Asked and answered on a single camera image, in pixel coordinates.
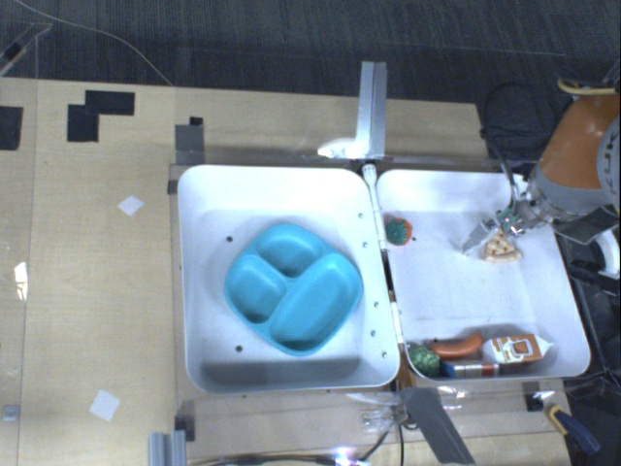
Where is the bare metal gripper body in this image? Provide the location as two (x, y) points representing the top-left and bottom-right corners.
(498, 199), (555, 236)

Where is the beige pizza slice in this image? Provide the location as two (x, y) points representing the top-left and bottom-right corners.
(479, 227), (524, 264)

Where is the white plastic tray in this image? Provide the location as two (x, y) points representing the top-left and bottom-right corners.
(375, 168), (593, 383)
(176, 163), (402, 397)

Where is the red and green strawberry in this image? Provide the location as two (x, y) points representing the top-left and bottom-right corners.
(384, 216), (414, 248)

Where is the thin black and white rod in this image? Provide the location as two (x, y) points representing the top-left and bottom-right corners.
(361, 162), (407, 347)

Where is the red-brown sausage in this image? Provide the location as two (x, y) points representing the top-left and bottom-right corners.
(430, 333), (485, 361)

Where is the brown and white carton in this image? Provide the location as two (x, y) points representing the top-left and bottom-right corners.
(481, 333), (556, 366)

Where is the green broccoli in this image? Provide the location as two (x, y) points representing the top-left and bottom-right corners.
(407, 344), (441, 378)

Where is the blue divided plate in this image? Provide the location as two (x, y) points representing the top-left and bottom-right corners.
(223, 222), (366, 358)

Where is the black cylinder on white bracket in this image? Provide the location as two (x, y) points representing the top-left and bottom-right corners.
(570, 228), (621, 290)

